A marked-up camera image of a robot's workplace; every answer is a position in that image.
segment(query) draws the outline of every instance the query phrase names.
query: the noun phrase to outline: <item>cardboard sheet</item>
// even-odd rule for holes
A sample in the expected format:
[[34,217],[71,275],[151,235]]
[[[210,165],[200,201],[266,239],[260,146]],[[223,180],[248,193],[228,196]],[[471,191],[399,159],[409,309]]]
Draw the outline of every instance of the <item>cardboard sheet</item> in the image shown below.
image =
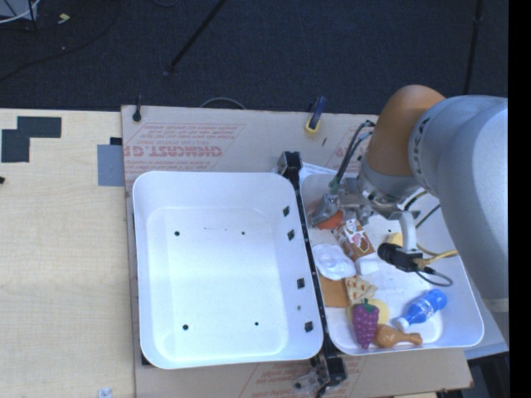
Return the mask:
[[[308,361],[241,364],[165,371],[143,364],[139,346],[138,285],[131,188],[143,172],[270,172],[285,151],[300,152],[304,163],[337,170],[357,127],[374,115],[322,114],[319,131],[304,131],[308,113],[240,109],[122,107],[124,175],[134,335],[134,370],[139,398],[300,397],[293,380],[312,367]],[[366,143],[358,148],[364,152]],[[358,170],[358,155],[347,172]],[[348,378],[326,396],[398,396],[470,386],[461,350],[401,352],[400,356],[343,356]]]

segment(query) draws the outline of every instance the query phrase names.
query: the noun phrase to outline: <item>blue bottle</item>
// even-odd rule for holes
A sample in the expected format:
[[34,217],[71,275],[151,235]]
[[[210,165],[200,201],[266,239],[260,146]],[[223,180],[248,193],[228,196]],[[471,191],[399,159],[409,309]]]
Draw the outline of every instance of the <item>blue bottle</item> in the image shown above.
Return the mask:
[[404,315],[395,320],[398,330],[405,332],[412,324],[424,323],[446,306],[446,295],[439,289],[432,289],[415,298]]

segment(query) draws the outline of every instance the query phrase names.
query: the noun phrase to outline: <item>plastic tray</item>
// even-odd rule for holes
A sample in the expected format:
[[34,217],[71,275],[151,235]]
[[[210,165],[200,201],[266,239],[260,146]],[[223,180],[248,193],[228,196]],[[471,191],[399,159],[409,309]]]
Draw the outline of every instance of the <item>plastic tray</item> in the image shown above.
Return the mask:
[[295,189],[273,173],[146,172],[133,187],[140,345],[175,369],[301,360],[323,330]]
[[[304,212],[307,215],[314,211],[323,194],[328,191],[328,184],[332,177],[333,175],[329,174],[313,174],[307,176],[302,182],[301,195],[304,202]],[[437,199],[429,196],[423,197],[419,201],[424,203],[427,211],[438,203]],[[364,230],[375,250],[389,234],[401,232],[398,221],[387,221],[378,215],[371,216]],[[309,229],[309,238],[311,245],[319,243],[337,245],[331,231]],[[439,211],[434,213],[429,223],[427,222],[419,228],[417,239],[425,247],[436,252],[454,248]],[[387,324],[392,325],[392,320],[402,315],[407,305],[416,296],[434,287],[441,289],[446,294],[448,302],[441,311],[427,322],[414,324],[408,329],[408,332],[421,334],[422,345],[417,346],[408,342],[401,342],[392,348],[379,348],[371,344],[368,349],[363,349],[357,344],[346,308],[325,307],[330,338],[339,350],[350,355],[375,354],[443,347],[471,347],[481,341],[484,334],[483,320],[459,255],[444,258],[431,264],[432,268],[451,277],[453,285],[450,287],[434,286],[415,273],[406,273],[396,269],[380,259],[376,252],[364,256],[364,258],[372,259],[378,264],[378,270],[363,275],[363,278],[378,287],[374,298],[387,303],[390,312]],[[441,283],[445,282],[440,278],[429,277]]]

